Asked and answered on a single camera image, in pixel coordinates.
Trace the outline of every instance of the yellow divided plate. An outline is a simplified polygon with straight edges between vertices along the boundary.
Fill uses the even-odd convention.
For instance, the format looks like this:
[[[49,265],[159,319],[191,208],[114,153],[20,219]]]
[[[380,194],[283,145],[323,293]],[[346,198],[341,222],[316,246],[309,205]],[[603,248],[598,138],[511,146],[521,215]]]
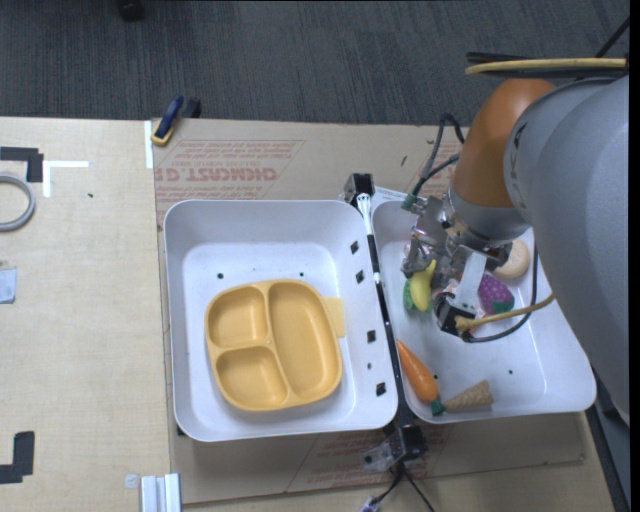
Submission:
[[[205,313],[213,374],[223,396],[248,411],[308,404],[342,377],[339,298],[303,281],[261,281],[225,290]]]

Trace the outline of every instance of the beige round toy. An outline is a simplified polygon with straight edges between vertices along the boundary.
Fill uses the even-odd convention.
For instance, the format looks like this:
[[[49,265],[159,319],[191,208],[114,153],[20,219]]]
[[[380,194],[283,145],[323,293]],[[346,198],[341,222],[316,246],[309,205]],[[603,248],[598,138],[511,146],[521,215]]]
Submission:
[[[498,279],[513,279],[520,277],[529,268],[529,248],[520,238],[513,241],[509,259],[501,267],[493,271],[493,275]]]

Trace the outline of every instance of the black tape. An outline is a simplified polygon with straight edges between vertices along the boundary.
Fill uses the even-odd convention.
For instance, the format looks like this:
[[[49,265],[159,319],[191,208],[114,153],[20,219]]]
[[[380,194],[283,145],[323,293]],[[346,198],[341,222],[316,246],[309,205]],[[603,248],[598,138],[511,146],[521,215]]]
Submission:
[[[0,484],[19,484],[25,475],[33,475],[36,435],[18,432],[13,438],[13,463],[0,465]]]
[[[12,148],[3,146],[0,148],[0,160],[13,160],[27,162],[27,181],[30,183],[42,183],[42,162],[44,155],[38,148]]]

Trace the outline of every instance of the table surface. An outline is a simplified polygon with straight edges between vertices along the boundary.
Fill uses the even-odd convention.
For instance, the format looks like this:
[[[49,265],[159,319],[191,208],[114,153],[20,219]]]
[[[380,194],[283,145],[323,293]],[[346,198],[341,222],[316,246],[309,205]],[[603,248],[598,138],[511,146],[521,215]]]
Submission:
[[[335,130],[341,137],[355,133]],[[171,472],[145,122],[5,118],[0,146],[36,147],[60,164],[51,170],[50,197],[33,184],[31,221],[0,233],[0,263],[18,271],[15,302],[0,305],[0,464],[11,462],[15,433],[36,436],[34,473],[0,485],[0,508],[138,510],[138,489],[128,476]],[[0,186],[0,215],[3,202],[16,201]],[[584,415],[576,418],[581,461],[418,485],[437,511],[613,510]],[[246,498],[189,510],[356,511],[385,488]],[[385,498],[383,509],[426,510],[407,482]]]

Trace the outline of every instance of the yellow cable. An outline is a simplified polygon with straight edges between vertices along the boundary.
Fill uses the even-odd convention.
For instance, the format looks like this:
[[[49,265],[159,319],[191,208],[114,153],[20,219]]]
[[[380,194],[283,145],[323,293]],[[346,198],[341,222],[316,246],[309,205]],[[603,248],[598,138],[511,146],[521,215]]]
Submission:
[[[458,315],[455,317],[456,329],[458,329],[459,331],[468,331],[469,329],[471,329],[472,327],[475,327],[476,325],[487,324],[489,322],[495,322],[496,320],[511,318],[512,316],[524,315],[526,313],[530,313],[532,311],[542,309],[543,307],[550,304],[553,299],[554,297],[552,293],[542,302],[538,302],[537,304],[533,304],[531,306],[527,306],[520,309],[514,309],[513,311],[508,311],[506,313],[498,313],[497,315],[485,316],[484,318],[473,319],[473,318],[465,318],[463,316]]]
[[[576,57],[568,59],[522,59],[485,62],[469,66],[464,70],[466,75],[484,73],[485,71],[517,71],[521,69],[539,68],[613,68],[624,69],[627,59],[604,59],[599,57]]]

